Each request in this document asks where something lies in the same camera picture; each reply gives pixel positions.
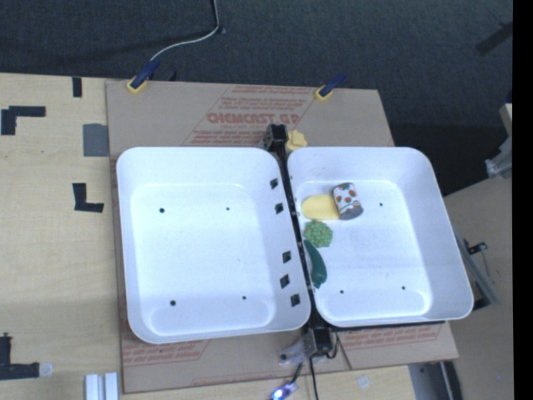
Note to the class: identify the thin black rod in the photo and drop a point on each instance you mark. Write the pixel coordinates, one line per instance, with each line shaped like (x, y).
(296, 223)

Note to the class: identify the yellow oval toy food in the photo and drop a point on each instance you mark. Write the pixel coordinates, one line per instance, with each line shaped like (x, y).
(318, 206)

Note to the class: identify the yellow toy food piece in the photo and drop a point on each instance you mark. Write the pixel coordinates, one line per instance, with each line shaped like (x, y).
(296, 140)

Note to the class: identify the green toy grapes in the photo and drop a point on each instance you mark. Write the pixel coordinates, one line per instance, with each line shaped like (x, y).
(318, 233)

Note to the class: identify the white can with tomato print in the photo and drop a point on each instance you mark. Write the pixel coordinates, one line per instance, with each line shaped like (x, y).
(347, 201)

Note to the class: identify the white plastic tray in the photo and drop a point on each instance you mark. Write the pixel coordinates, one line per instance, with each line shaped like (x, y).
(200, 248)
(383, 256)

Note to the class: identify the dark green toy pepper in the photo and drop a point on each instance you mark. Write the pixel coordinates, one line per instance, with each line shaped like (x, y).
(318, 265)

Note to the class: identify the brown cardboard board red print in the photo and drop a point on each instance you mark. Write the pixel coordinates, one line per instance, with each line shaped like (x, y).
(175, 115)

